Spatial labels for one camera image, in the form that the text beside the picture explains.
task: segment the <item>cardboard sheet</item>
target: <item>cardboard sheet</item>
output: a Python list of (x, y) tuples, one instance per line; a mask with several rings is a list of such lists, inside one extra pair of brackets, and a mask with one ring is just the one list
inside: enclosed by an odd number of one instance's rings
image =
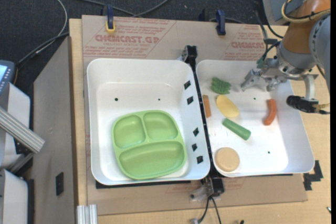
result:
[[(265, 51), (257, 25), (226, 24), (226, 36), (217, 35), (216, 23), (115, 17), (110, 35), (103, 16), (82, 17), (83, 73), (88, 204), (99, 215), (203, 208), (189, 201), (200, 182), (141, 187), (96, 189), (90, 167), (90, 132), (86, 68), (96, 58), (178, 59), (186, 45), (197, 46), (197, 62), (205, 59), (254, 61)], [(225, 193), (218, 206), (237, 206), (307, 200), (300, 174), (224, 178)]]
[[(35, 182), (35, 224), (75, 223), (69, 43), (66, 38), (34, 82), (34, 132), (46, 141), (25, 175)], [(63, 192), (57, 195), (59, 175)]]

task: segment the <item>cable connector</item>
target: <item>cable connector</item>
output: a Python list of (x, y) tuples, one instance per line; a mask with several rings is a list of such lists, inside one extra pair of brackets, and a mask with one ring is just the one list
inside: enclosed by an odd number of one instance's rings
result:
[(221, 178), (212, 178), (212, 186), (214, 193), (212, 194), (213, 197), (217, 197), (224, 193), (224, 184)]
[(214, 193), (211, 180), (205, 182), (200, 188), (190, 193), (190, 202), (204, 202)]
[(190, 224), (198, 224), (198, 219), (197, 218), (191, 219)]
[(286, 103), (302, 112), (319, 113), (322, 115), (330, 114), (330, 112), (322, 110), (322, 108), (329, 106), (329, 104), (319, 104), (319, 101), (316, 99), (307, 100), (304, 97), (290, 95), (287, 97)]

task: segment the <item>green plate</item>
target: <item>green plate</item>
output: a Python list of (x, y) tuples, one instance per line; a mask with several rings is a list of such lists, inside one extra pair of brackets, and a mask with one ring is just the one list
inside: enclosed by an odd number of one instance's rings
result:
[(119, 167), (136, 180), (171, 174), (185, 164), (186, 149), (175, 120), (161, 110), (127, 114), (112, 127)]

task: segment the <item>black cutout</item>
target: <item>black cutout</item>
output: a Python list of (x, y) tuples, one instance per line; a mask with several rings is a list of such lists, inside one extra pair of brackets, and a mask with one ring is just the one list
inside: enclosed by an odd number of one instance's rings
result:
[(309, 173), (303, 174), (303, 179), (304, 179), (303, 185), (305, 186), (304, 187), (305, 190), (312, 190), (311, 183), (321, 181), (321, 178), (323, 178), (323, 175), (322, 175), (320, 163), (319, 161), (315, 161), (314, 174), (309, 174)]
[(196, 129), (193, 131), (193, 133), (194, 133), (195, 136), (198, 135), (198, 133), (199, 133), (198, 128), (196, 128)]
[(184, 90), (186, 90), (191, 85), (190, 80), (184, 83)]
[(197, 164), (201, 163), (203, 161), (203, 156), (197, 157)]
[(56, 196), (64, 191), (64, 173), (61, 172), (56, 176)]
[(191, 104), (194, 101), (194, 98), (191, 96), (187, 99), (187, 103)]

